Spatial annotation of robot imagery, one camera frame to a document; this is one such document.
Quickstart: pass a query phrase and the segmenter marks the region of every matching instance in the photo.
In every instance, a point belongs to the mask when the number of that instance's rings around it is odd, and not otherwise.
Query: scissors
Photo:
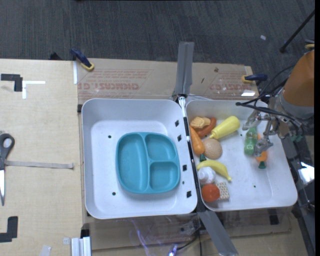
[[[5,205],[5,161],[14,145],[15,139],[10,134],[0,134],[0,195],[2,206]]]

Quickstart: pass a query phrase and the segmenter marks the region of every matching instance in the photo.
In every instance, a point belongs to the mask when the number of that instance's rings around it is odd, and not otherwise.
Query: scissor handle
[[[11,143],[9,146],[4,145],[6,139],[11,140]],[[3,161],[7,158],[9,151],[14,147],[14,145],[15,145],[14,137],[12,137],[8,133],[0,134],[0,157],[2,158]]]

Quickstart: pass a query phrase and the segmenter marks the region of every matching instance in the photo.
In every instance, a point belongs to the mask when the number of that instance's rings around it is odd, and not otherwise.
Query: blue clamp
[[[268,76],[266,74],[252,74],[252,75],[243,75],[241,81],[243,83],[251,83],[252,81],[266,81]]]
[[[70,53],[81,61],[81,66],[86,70],[91,71],[94,69],[94,64],[91,63],[81,51],[71,48]]]

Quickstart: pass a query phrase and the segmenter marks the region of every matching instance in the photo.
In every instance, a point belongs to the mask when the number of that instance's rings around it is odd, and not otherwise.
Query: metal stand
[[[285,42],[285,44],[279,49],[281,53],[285,52],[285,49],[288,44],[295,38],[295,36],[300,32],[300,30],[303,29],[303,27],[310,21],[310,19],[315,15],[316,9],[313,10],[313,12],[306,18],[306,20],[301,24],[301,26],[293,33],[293,35],[288,39],[288,41]]]

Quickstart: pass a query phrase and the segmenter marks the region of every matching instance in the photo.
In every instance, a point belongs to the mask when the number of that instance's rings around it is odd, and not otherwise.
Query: cable
[[[195,235],[194,238],[193,238],[191,241],[189,241],[188,243],[186,243],[184,246],[178,247],[176,250],[178,251],[178,250],[181,250],[181,249],[187,247],[188,245],[192,244],[195,240],[197,240],[197,238],[198,238],[198,236]]]
[[[198,236],[199,236],[200,256],[202,256],[202,244],[201,244],[200,232],[198,232]]]
[[[263,97],[267,96],[267,95],[272,95],[273,96],[273,92],[275,92],[276,90],[278,90],[279,88],[282,88],[286,82],[287,82],[288,78],[286,78],[285,80],[283,80],[281,83],[279,83],[276,87],[274,87],[272,90],[270,90],[269,92],[265,92],[263,94],[260,93],[259,98],[256,99],[256,101],[254,102],[254,106],[257,105],[257,102],[259,99],[262,99]]]
[[[242,106],[242,107],[250,108],[250,109],[254,109],[254,110],[258,110],[260,112],[264,112],[264,113],[267,113],[267,114],[273,114],[273,115],[282,116],[282,117],[288,118],[289,120],[291,120],[293,122],[296,121],[291,116],[288,116],[286,114],[280,113],[278,111],[275,111],[273,109],[270,109],[270,108],[267,108],[267,107],[264,107],[264,106],[254,106],[254,105],[249,105],[249,104],[241,103],[241,102],[236,102],[235,105],[236,106]]]
[[[288,66],[288,67],[284,68],[283,70],[281,70],[279,73],[277,73],[277,74],[271,79],[271,81],[270,81],[265,87],[263,87],[263,89],[261,90],[261,92],[260,92],[260,94],[259,94],[258,97],[254,98],[254,99],[251,99],[251,100],[249,100],[249,101],[246,101],[246,102],[244,102],[244,103],[242,103],[242,104],[245,105],[245,104],[250,104],[250,103],[252,103],[252,102],[257,102],[257,101],[260,100],[262,97],[266,96],[267,94],[272,93],[275,89],[271,90],[270,92],[265,92],[265,90],[269,87],[269,85],[270,85],[279,75],[281,75],[284,71],[293,68],[294,66],[295,66],[295,65],[291,65],[291,66]]]

